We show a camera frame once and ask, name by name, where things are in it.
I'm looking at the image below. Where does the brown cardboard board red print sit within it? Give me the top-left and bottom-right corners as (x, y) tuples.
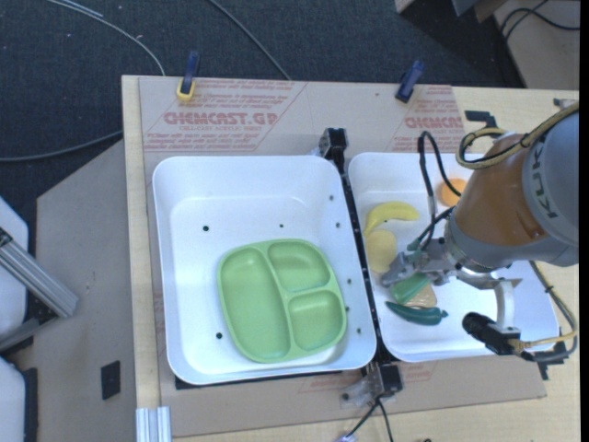
(137, 76), (549, 437)

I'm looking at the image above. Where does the pale yellow round chip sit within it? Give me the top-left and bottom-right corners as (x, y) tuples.
(364, 228), (398, 274)

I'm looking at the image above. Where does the orange ball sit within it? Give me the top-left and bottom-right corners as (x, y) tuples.
(439, 178), (468, 207)

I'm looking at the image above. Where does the green divided plate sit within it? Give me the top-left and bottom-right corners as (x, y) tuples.
(216, 238), (348, 365)

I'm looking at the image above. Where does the thin black rod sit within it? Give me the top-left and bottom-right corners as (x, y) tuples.
(337, 148), (386, 365)

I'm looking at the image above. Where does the yellow banana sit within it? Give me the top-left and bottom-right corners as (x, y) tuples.
(363, 201), (422, 238)

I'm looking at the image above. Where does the dark green chili pepper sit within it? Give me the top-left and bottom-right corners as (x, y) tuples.
(385, 300), (449, 327)

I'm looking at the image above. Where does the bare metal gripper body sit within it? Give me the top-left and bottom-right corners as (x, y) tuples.
(406, 240), (503, 290)

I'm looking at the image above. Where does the tan toy bread piece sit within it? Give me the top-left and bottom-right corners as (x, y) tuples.
(404, 283), (438, 309)

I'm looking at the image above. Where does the white plastic tray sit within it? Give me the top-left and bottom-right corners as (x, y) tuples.
(151, 154), (378, 386)
(347, 151), (562, 364)

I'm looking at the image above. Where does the light green toy vegetable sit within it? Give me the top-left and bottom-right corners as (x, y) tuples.
(390, 272), (432, 305)

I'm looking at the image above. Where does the black cylinder on white bracket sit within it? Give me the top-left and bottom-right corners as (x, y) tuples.
(461, 277), (524, 356)

